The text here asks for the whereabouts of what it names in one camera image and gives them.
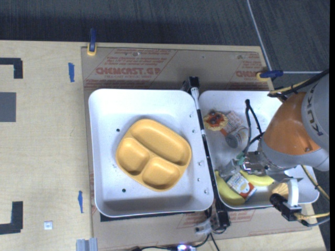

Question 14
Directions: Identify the white plastic tray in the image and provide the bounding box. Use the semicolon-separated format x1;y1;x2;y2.
88;88;215;218
198;89;320;210

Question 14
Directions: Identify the orange divided plate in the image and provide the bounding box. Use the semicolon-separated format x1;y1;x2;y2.
115;118;193;192

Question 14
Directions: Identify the yellow banana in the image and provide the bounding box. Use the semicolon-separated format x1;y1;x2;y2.
239;169;275;187
214;169;247;207

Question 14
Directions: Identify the black block with thin wires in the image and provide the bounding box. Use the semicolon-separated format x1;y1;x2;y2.
180;76;200;93
214;209;231;230

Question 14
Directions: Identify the black cylinder on white bracket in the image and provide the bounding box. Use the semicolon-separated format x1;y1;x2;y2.
269;178;303;222

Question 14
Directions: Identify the small grey can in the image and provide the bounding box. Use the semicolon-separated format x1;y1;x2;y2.
225;126;249;149

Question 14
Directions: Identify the white and yellow carton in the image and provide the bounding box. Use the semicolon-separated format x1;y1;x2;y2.
226;172;258;202

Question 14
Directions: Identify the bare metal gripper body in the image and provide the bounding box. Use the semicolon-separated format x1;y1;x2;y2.
240;151;270;175

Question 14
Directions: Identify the thin black and white rod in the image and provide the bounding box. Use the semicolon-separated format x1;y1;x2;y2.
191;86;223;214

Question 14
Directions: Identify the white packet with orange print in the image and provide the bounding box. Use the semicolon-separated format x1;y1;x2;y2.
225;110;242;131

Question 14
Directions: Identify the brown cardboard board red print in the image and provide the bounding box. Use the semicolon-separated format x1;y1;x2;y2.
80;42;312;243

